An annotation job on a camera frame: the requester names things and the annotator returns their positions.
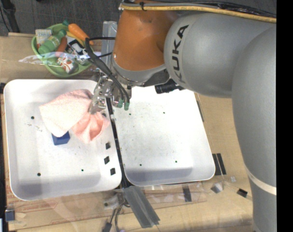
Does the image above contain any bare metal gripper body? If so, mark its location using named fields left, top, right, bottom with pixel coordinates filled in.
left=92, top=75, right=132, bottom=106

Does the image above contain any pink cloth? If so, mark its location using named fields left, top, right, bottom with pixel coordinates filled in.
left=38, top=88, right=111, bottom=145

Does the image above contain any blue cube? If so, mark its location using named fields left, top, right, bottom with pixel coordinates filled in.
left=51, top=130, right=72, bottom=146

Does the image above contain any white can with red print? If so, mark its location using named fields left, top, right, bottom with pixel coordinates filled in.
left=56, top=53, right=79, bottom=74

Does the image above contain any black and white packet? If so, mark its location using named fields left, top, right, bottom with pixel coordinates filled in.
left=65, top=38, right=90, bottom=65

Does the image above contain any green bowl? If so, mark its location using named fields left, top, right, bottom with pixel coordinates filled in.
left=31, top=23, right=97, bottom=78

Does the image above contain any yellow banana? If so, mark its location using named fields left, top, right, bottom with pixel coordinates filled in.
left=65, top=30, right=86, bottom=47

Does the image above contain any red sausage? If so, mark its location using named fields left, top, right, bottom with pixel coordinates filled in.
left=55, top=36, right=68, bottom=54

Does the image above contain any orange carrot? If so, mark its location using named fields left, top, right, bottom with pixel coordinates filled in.
left=62, top=19, right=94, bottom=45

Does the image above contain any white plastic tray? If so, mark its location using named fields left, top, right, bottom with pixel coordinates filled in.
left=111, top=84, right=216, bottom=187
left=3, top=79, right=123, bottom=201

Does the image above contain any green bottle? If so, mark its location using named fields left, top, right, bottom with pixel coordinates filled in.
left=38, top=29, right=67, bottom=56

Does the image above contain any white carton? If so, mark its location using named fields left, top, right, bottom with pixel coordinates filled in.
left=35, top=29, right=53, bottom=48

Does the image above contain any brown cardboard board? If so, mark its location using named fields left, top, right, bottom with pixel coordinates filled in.
left=0, top=32, right=254, bottom=232

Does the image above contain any black cylinder on white bracket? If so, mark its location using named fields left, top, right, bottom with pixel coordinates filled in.
left=154, top=78, right=185, bottom=94

